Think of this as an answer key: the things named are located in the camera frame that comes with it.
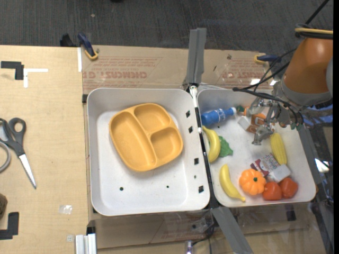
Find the yellow plate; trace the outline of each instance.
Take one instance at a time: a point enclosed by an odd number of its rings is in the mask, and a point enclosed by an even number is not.
[[[183,149],[178,128],[158,104],[139,104],[120,111],[111,118],[109,129],[121,159],[135,171],[167,164]]]

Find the yellow corn cob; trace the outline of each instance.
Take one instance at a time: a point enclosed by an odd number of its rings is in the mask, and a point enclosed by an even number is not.
[[[281,135],[279,133],[273,133],[270,136],[270,141],[272,153],[276,161],[281,165],[287,164],[285,145],[282,141]]]

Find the orange pumpkin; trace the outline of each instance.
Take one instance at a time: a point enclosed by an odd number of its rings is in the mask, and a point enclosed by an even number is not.
[[[244,192],[254,196],[264,192],[266,179],[259,171],[250,168],[242,172],[239,184]]]

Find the plastic tray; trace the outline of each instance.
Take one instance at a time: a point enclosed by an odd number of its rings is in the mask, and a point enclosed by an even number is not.
[[[171,116],[155,103],[138,104],[117,113],[110,120],[109,130],[121,159],[135,171],[167,164],[183,148]]]
[[[217,108],[228,109],[238,105],[250,106],[255,96],[242,92],[233,92],[229,89],[205,89],[198,94],[198,106],[200,113],[208,112]],[[231,116],[227,120],[209,126],[229,143],[233,155],[218,158],[210,164],[213,188],[217,200],[226,207],[258,206],[277,203],[309,202],[316,194],[308,161],[297,130],[275,127],[282,136],[288,160],[288,167],[292,171],[291,177],[298,183],[299,189],[293,198],[279,201],[265,201],[262,195],[250,196],[245,194],[239,186],[239,177],[243,170],[250,168],[250,164],[256,159],[262,158],[271,152],[269,139],[262,141],[260,146],[252,144],[254,134],[246,132],[237,122],[239,116]],[[228,164],[233,184],[239,192],[246,197],[246,202],[229,197],[219,183],[219,170]]]
[[[165,165],[137,172],[115,149],[109,122],[118,112],[144,103],[166,109],[181,134],[183,150]],[[98,213],[118,216],[206,207],[210,192],[190,94],[180,89],[98,88],[88,95],[87,114],[91,200]]]

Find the dark gray floor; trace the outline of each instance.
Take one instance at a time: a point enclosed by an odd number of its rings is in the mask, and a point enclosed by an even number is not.
[[[324,0],[0,0],[0,44],[59,46],[64,33],[78,44],[187,48],[189,30],[206,27],[206,49],[280,55],[300,42],[297,23]],[[311,25],[333,29],[333,0]]]

